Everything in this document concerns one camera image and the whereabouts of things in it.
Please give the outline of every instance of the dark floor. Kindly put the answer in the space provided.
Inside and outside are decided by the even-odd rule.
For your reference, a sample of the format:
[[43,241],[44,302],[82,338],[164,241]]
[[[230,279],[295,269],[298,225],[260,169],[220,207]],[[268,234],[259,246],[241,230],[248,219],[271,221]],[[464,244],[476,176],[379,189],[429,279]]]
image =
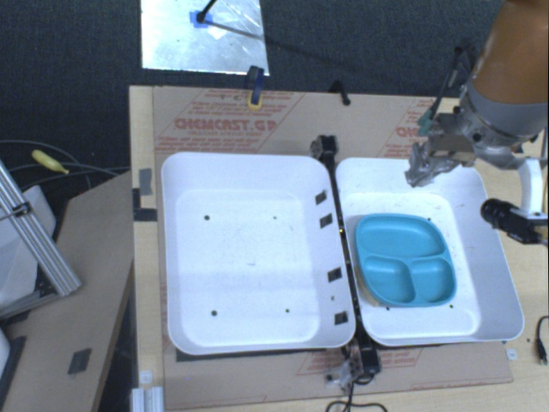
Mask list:
[[[433,96],[454,46],[469,37],[480,47],[499,1],[261,0],[261,5],[271,73],[267,89],[322,92],[339,79],[351,93]],[[0,21],[0,140],[45,142],[81,163],[129,165],[130,85],[244,84],[242,76],[142,69],[140,0],[0,0]],[[0,142],[0,160],[8,168],[32,163],[34,148]],[[30,168],[14,177],[23,186],[50,175]],[[92,175],[93,185],[105,179]],[[60,215],[87,183],[73,177],[43,187]],[[116,383],[128,379],[130,336],[125,324],[102,410],[124,410],[125,387]]]

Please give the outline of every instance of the blue divided tray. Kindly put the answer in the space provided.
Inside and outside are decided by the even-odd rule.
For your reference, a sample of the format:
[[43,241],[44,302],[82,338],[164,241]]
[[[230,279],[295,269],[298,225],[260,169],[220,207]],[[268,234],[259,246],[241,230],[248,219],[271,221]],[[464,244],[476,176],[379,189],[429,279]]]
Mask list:
[[437,306],[455,295],[455,272],[438,228],[425,218],[372,214],[355,233],[371,295],[387,306]]

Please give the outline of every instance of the metal plate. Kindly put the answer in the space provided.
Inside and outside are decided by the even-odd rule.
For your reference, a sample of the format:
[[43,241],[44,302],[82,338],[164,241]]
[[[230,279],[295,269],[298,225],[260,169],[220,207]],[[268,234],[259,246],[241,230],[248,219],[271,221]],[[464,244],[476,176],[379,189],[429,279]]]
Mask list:
[[218,0],[197,25],[208,1],[142,0],[143,68],[245,75],[255,65],[268,75],[259,0]]

